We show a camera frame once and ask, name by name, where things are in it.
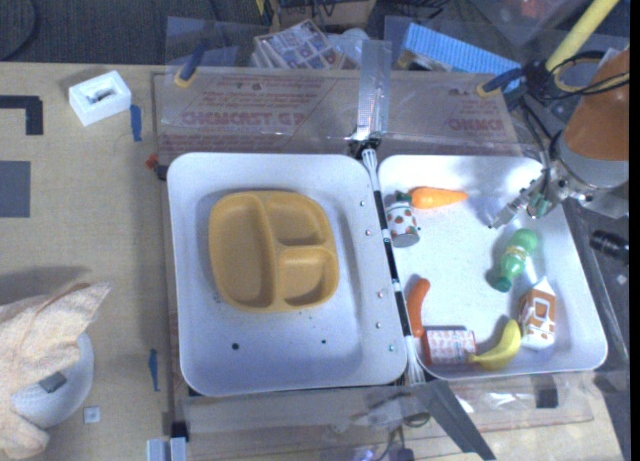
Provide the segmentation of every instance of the toy bottle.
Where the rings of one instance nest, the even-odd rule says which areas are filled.
[[[537,246],[538,236],[533,230],[528,228],[516,230],[500,258],[500,277],[492,287],[500,292],[507,292],[514,278],[524,271],[531,252]]]

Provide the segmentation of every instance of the wooden table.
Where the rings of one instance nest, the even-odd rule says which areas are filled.
[[[84,127],[69,106],[69,86],[114,69],[142,109],[140,142],[133,139],[128,112]],[[35,459],[143,460],[147,440],[166,438],[173,420],[165,184],[145,165],[156,150],[152,76],[163,71],[148,66],[0,64],[1,94],[37,95],[44,102],[41,136],[25,135],[23,110],[0,109],[0,159],[31,163],[30,217],[0,218],[0,304],[79,281],[109,281],[113,286],[88,329],[95,377],[84,406],[99,406],[101,420],[85,424],[79,409],[50,431],[47,450]],[[152,349],[158,354],[160,391],[154,391],[148,368]],[[586,403],[578,413],[584,421],[485,432],[498,459],[622,459],[604,400],[588,374],[575,391]],[[504,427],[509,428],[508,421]],[[431,436],[428,441],[409,438],[417,459],[443,454],[449,455],[440,459],[478,459],[452,454],[457,449],[450,439]],[[301,457],[318,459],[311,454],[264,459]]]

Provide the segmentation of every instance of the toy banana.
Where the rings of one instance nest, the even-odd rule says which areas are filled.
[[[500,342],[484,354],[470,354],[471,363],[479,363],[485,370],[500,370],[520,350],[520,327],[515,319],[509,320],[502,330]]]

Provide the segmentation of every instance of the yellow tube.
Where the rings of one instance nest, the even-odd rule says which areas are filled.
[[[551,71],[566,59],[574,56],[618,1],[619,0],[594,0],[547,60],[545,68]]]

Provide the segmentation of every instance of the white cloth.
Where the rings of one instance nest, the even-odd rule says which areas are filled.
[[[77,363],[78,336],[95,317],[111,287],[76,285],[0,307],[0,450],[13,459],[42,452],[49,435],[16,410],[18,390]]]

